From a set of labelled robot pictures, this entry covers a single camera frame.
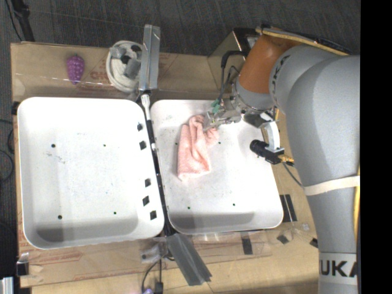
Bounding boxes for white plastic tray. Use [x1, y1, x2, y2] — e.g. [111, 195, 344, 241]
[149, 99, 284, 235]
[17, 96, 165, 251]

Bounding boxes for white coiled rope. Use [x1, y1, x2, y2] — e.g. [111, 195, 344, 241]
[105, 40, 145, 93]

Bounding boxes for purple grapes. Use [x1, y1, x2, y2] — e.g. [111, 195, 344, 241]
[66, 53, 86, 86]

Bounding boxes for black cylinder on white bracket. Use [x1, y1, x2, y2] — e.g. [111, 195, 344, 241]
[249, 121, 286, 165]

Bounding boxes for thin black and white rod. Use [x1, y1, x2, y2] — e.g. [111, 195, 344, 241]
[140, 94, 171, 236]

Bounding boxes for pink towel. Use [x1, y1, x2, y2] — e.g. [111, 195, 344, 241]
[176, 114, 221, 182]

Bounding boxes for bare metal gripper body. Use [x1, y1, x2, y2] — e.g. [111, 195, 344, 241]
[206, 97, 246, 126]

